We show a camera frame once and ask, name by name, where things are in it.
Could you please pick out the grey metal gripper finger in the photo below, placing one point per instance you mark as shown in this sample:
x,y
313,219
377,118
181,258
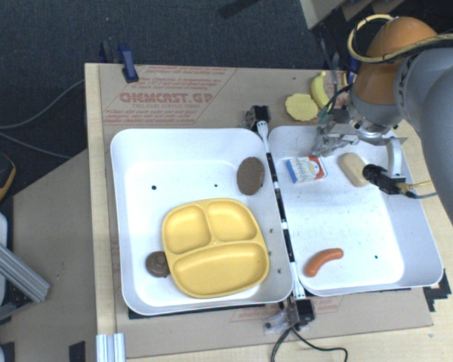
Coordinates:
x,y
318,145
332,145

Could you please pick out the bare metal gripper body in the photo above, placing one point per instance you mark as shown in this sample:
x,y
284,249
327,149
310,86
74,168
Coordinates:
x,y
339,124

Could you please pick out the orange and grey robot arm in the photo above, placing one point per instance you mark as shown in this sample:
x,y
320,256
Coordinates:
x,y
426,100

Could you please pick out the white and blue carton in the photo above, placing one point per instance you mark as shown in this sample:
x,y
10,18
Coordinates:
x,y
306,169

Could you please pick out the beige bread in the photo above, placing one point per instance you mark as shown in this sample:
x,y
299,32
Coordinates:
x,y
352,168

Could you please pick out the yellow banana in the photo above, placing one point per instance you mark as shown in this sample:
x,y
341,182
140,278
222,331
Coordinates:
x,y
319,91

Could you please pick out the yellow round biscuit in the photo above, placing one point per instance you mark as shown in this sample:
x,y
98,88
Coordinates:
x,y
301,107

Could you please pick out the thin black and white rod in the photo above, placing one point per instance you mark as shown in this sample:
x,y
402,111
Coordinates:
x,y
281,209

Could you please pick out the brown oval biscuit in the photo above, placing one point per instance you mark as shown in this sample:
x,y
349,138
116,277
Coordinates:
x,y
250,176

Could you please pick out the white plastic tray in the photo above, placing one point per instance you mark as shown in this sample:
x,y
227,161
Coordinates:
x,y
196,179
347,221

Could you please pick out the orange sausage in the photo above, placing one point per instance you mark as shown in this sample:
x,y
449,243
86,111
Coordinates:
x,y
322,260

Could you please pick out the yellow divided plate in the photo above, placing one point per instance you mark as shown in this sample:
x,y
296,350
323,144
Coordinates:
x,y
215,247

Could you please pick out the brown cardboard board red print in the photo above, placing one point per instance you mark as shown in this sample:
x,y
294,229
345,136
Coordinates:
x,y
181,96

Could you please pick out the brown chocolate doughnut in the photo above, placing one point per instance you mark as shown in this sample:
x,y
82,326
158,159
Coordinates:
x,y
157,265

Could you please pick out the black cylinder on white bracket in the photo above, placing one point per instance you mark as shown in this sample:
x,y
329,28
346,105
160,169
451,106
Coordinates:
x,y
381,177

